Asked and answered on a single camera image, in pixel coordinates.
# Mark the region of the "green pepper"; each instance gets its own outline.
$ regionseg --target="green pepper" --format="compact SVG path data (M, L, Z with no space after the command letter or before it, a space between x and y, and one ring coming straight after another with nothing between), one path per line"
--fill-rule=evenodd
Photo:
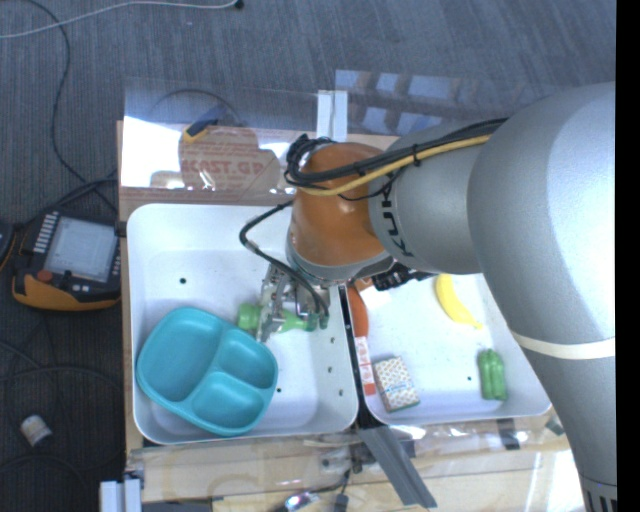
M504 379L504 363L500 355L486 349L478 355L482 398L485 400L506 400L507 386Z
M261 306L247 303L240 304L238 320L236 322L238 327L249 332L257 329L260 323L261 311ZM282 310L282 315L284 317L284 323L277 332L286 332L291 329L302 329L311 332L314 331L318 325L317 315L309 315L308 320L304 320L286 309Z

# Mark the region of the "teal plate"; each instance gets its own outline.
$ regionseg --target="teal plate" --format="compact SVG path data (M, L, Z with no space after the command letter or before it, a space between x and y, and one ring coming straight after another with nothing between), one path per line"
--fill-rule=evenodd
M190 423L224 437L254 428L278 379L271 351L207 311L182 307L154 327L136 362L144 393Z

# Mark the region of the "handheld device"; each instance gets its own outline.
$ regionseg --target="handheld device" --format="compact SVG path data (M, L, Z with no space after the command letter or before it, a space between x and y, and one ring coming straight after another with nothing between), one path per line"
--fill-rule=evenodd
M12 292L18 302L87 311L120 299L120 242L112 221L52 208L31 226L14 266Z

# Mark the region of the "yellow banana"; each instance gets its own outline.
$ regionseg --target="yellow banana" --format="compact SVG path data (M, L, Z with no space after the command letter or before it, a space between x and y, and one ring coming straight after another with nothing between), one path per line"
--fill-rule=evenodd
M436 277L436 296L445 313L454 322L473 325L476 329L482 329L478 322L460 301L453 286L451 274L440 274Z

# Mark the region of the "black cord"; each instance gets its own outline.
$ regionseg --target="black cord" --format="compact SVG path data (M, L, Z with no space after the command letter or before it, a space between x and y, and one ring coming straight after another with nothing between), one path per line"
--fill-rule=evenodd
M253 242L251 242L247 238L247 233L249 232L250 229L254 228L260 222L262 222L266 218L270 217L274 213L277 213L280 210L283 210L283 209L287 208L288 206L291 206L292 204L293 204L293 201L288 201L286 203L281 203L281 204L277 205L276 207L272 208L271 210L268 210L267 212L259 215L255 219L249 221L247 224L245 224L245 226L240 231L240 235L239 235L240 242L242 243L242 245L244 245L251 252L253 252L254 254L257 254L261 258L264 258L269 263L271 263L274 267L276 267L278 270L284 272L291 279L293 279L295 282L297 282L298 284L303 286L311 294L311 296L313 297L314 303L316 305L317 312L320 313L320 310L322 309L325 318L328 319L329 318L329 307L327 306L327 304L324 301L324 299L313 288L313 286L311 286L309 284L309 282L305 279L305 277L300 272L297 272L296 270L292 269L289 265L287 265L287 264L281 262L280 260L277 260L276 258L273 258L273 257L269 256L268 254L262 252L260 250L260 248L256 244L254 244Z
M69 42L69 36L67 35L66 30L64 29L64 27L60 24L60 20L58 19L58 17L53 14L53 12L51 12L47 7L45 7L44 5L39 4L38 2L36 2L35 0L23 0L24 2L27 2L31 5L33 5L34 7L36 7L37 9L40 9L41 11L45 12L55 23L59 24L58 25L58 29L60 30L60 32L62 33L62 36L64 38L64 45L65 45L65 50L66 50L66 54L65 54L65 65L64 65L64 71L62 73L62 77L60 79L60 83L58 85L58 89L56 91L56 97L53 103L53 112L51 115L51 123L50 123L50 127L49 127L49 134L50 134L50 138L51 138L51 145L53 146L53 151L56 155L56 157L58 158L58 160L60 161L60 163L62 164L62 166L73 176L75 176L78 180L80 180L83 183L87 183L87 180L84 176L82 176L76 169L74 169L71 164L69 164L69 162L66 161L66 159L62 156L60 149L58 148L58 143L56 141L56 118L57 118L57 114L58 114L58 109L60 106L60 98L62 96L62 91L64 89L64 84L67 81L67 77L69 75L69 69L71 68L71 44ZM107 204L107 206L109 206L109 208L111 208L111 210L113 210L114 212L117 212L117 208L116 206L113 205L113 203L107 199L106 196L104 196L101 192L96 191L96 194Z
M358 196L358 197L347 197L344 194L338 194L338 197L344 199L345 201L362 201L364 199L371 199L373 197L377 197L380 194L384 194L387 190L389 190L393 182L396 181L398 179L398 176L400 176L400 174L402 174L404 171L405 171L405 168L398 169L397 171L386 174L385 176L388 178L388 181L375 192L371 192L367 195Z
M57 385L56 381L54 381L51 378L51 374L57 374L57 373L75 373L78 375L85 375L85 376L89 376L92 377L96 380L100 380L105 382L107 385L109 385L111 388L113 388L118 394L122 393L122 386L118 383L113 381L112 379L110 379L109 377L103 375L102 373L96 371L96 370L92 370L90 368L84 368L84 367L79 367L79 366L73 366L73 365L60 365L57 363L56 359L55 359L55 353L53 352L53 344L51 343L51 335L48 329L48 325L46 323L46 319L43 318L42 322L39 323L38 325L36 325L36 327L34 327L34 329L29 333L29 335L27 336L27 341L26 343L29 343L33 337L35 336L35 334L37 334L38 330L41 328L41 326L44 325L44 329L45 329L45 335L46 338L49 342L49 348L52 351L52 357L53 357L53 361L54 364L52 366L41 366L36 360L34 360L32 357L30 357L28 354L26 354L24 352L23 349L19 348L19 347L15 347L13 345L11 345L10 343L7 343L6 341L3 341L0 339L0 348L3 348L4 350L7 350L9 352L11 352L12 354L14 354L14 357L20 357L22 359L24 359L25 361L27 361L29 364L31 364L33 366L33 368L28 369L28 370L23 370L20 372L16 372L15 371L15 359L11 362L9 371L7 373L7 375L5 376L0 376L0 383L4 383L6 385L5 388L5 398L6 398L6 406L5 406L5 411L7 413L7 416L9 417L9 422L10 424L14 427L14 429L16 430L18 437L20 439L24 439L22 436L22 433L20 432L20 429L18 427L18 423L19 420L15 417L15 415L13 414L13 410L11 408L11 401L10 401L10 395L9 395L9 391L10 391L10 386L11 384L13 384L14 381L16 381L17 379L20 378L25 378L25 377L29 377L29 376L33 376L33 375L41 375L44 374L49 381L54 385L54 391L56 392L56 403L59 403L61 409L62 409L62 416L63 416L63 420L65 422L65 427L66 427L66 432L68 436L72 435L72 421L70 419L70 415L68 413L68 410L62 400L62 396L61 396L61 390L59 388L59 386ZM111 463L113 460L115 460L118 457L121 457L123 454L124 450L122 448L118 448L117 450L115 450L112 454L109 454L104 460L96 462L94 464L89 464L89 465L84 465L84 466L80 466L80 465L74 465L74 467L78 470L78 471L90 471L90 470L94 470L94 469L98 469L101 467L106 466L107 464Z
M472 137L478 137L480 135L488 135L495 132L506 119L492 119L488 121L482 121L475 123L454 132L451 132L443 137L440 137L433 141L423 142L421 144L414 144L407 148L400 148L392 151L386 151L380 155L366 158L358 162L336 167L326 171L320 171L313 174L303 173L300 169L300 160L306 153L315 149L319 144L322 144L322 138L315 139L319 141L314 145L314 140L309 139L306 134L302 134L296 142L294 142L289 148L287 153L287 168L285 170L285 179L287 183L297 187L309 187L311 184L320 183L332 179L344 178L347 176L359 175L363 172L378 169L385 165L392 164L398 160L410 156L414 156L416 153L434 149L445 144L452 142L458 142L466 140Z
M44 208L42 208L40 211L44 211L47 210L49 208L60 208L63 206L66 206L67 204L69 204L72 201L75 201L76 199L81 198L84 195L87 195L91 192L96 191L96 189L100 186L100 185L105 185L105 184L114 184L117 185L118 183L118 179L117 178L112 178L111 176L113 176L115 174L115 170L111 171L105 178L98 178L95 179L93 181L87 181L86 183L83 183L81 185L78 185L76 188L70 190L69 192L67 192L66 194L64 194L62 197L60 197L59 199L57 199L56 201L54 201L53 203L49 204L48 206L45 206ZM40 214L36 214L33 217L31 217L29 220L16 224L14 227L18 230L28 226L29 224L31 224Z
M347 484L349 483L349 477L351 476L351 469L347 469L344 474L344 484L342 485L342 489L340 489L340 493L344 494L344 491L347 489Z
M242 117L240 117L240 114L238 114L236 109L233 108L233 106L227 100L225 100L219 94L216 94L214 92L208 91L206 89L200 89L200 88L197 88L197 87L184 87L184 88L180 88L180 89L175 89L175 90L170 91L167 94L161 96L151 106L151 108L148 111L147 117L152 117L153 116L153 112L155 111L155 109L158 108L158 105L160 105L160 103L162 103L163 101L166 101L167 99L169 99L169 98L171 98L173 96L177 96L178 94L188 94L188 93L203 94L205 96L209 96L209 97L215 99L219 103L222 103L227 108L227 110L232 114L236 125L239 126L239 127L244 126L244 122L242 121Z
M0 464L0 474L7 471L19 469L22 466L27 465L30 462L40 462L48 466L54 466L58 469L66 470L68 473L80 483L82 487L82 494L84 495L84 503L91 503L93 500L92 493L89 492L89 484L82 474L66 460L56 457L55 455L49 455L44 453L32 453L28 455L21 455L15 459L11 459L7 462Z

